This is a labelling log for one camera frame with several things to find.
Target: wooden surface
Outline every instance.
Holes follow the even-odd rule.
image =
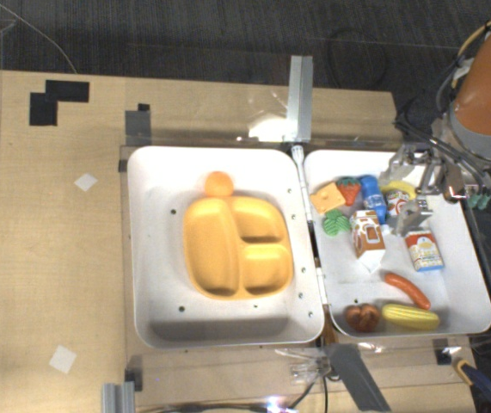
[[[90,82],[89,103],[61,102],[57,127],[31,127],[29,94],[44,92],[48,78]],[[263,108],[281,115],[285,99],[285,88],[267,86],[0,72],[0,413],[100,411],[102,384],[122,382],[128,326],[117,168],[125,110],[149,103],[154,133],[239,136]],[[375,132],[398,142],[387,93],[315,89],[313,115],[320,136],[368,136],[379,124]],[[87,192],[74,184],[85,173],[98,179]],[[67,374],[49,366],[58,345],[77,354]],[[257,366],[246,354],[206,351],[191,358],[191,369],[184,351],[144,353],[165,377],[159,398],[187,400],[205,384],[233,399],[253,396],[265,373],[289,386],[289,364],[271,350],[262,353],[273,358]],[[424,411],[421,403],[426,411],[472,411],[469,388],[425,349],[399,363],[391,356],[366,361],[394,411]],[[222,367],[243,379],[220,384]],[[342,384],[330,390],[338,411],[356,410]],[[322,402],[313,394],[301,411],[319,411]]]

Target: orange ball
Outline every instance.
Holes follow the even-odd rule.
[[[234,182],[222,171],[213,171],[205,181],[205,194],[209,197],[231,196]]]

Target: brown and white carton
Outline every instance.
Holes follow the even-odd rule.
[[[350,224],[356,256],[373,272],[381,264],[385,252],[377,214],[372,210],[358,210],[350,218]]]

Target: white cable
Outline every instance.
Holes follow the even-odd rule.
[[[62,49],[60,47],[60,45],[54,41],[52,38],[50,38],[48,35],[46,35],[44,32],[42,32],[40,29],[36,28],[35,26],[33,26],[30,22],[28,22],[27,20],[24,20],[23,18],[21,18],[19,15],[16,14],[16,12],[14,12],[13,10],[10,10],[9,8],[7,8],[6,6],[4,6],[2,3],[0,3],[0,7],[2,9],[4,9],[6,12],[8,12],[9,14],[13,15],[15,18],[17,18],[20,22],[22,22],[23,24],[25,24],[26,26],[30,27],[31,29],[33,29],[33,31],[35,31],[37,34],[39,34],[41,37],[47,39],[51,44],[54,45],[54,47],[56,47],[56,49],[58,49],[58,51],[62,54],[62,56],[65,58],[65,60],[67,61],[67,64],[70,66],[71,70],[74,72],[74,73],[78,73],[77,72],[77,69],[75,68],[75,66],[73,65],[73,63],[71,62],[70,58],[67,56],[67,54],[64,52],[64,49]]]

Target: gray carpet floor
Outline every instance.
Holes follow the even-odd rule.
[[[312,55],[316,87],[390,91],[429,124],[442,70],[491,18],[491,0],[0,0],[65,51],[79,73],[287,84]],[[13,18],[0,8],[0,19]],[[70,72],[23,22],[0,69]],[[480,359],[491,373],[491,354]]]

